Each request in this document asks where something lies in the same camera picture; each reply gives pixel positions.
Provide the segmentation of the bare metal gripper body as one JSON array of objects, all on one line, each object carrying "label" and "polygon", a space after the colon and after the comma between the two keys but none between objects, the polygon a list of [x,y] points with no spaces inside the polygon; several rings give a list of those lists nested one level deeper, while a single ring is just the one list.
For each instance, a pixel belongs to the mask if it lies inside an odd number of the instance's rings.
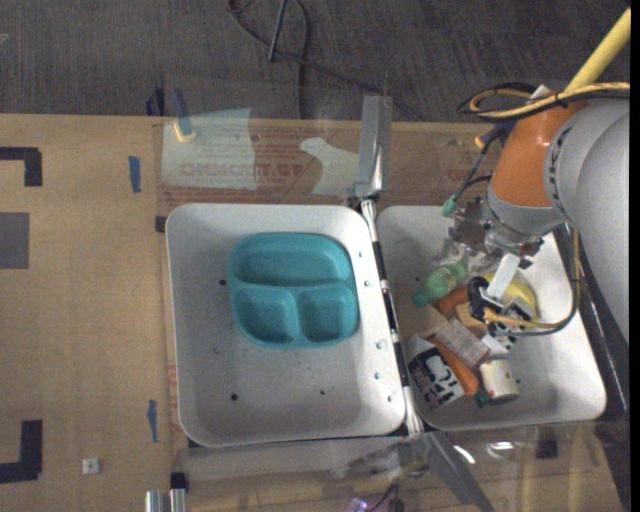
[{"label": "bare metal gripper body", "polygon": [[544,244],[540,235],[525,235],[507,227],[493,213],[484,198],[477,197],[462,206],[452,206],[448,216],[453,220],[449,234],[453,241],[494,259],[506,254],[520,259],[520,267],[526,269],[531,259]]}]

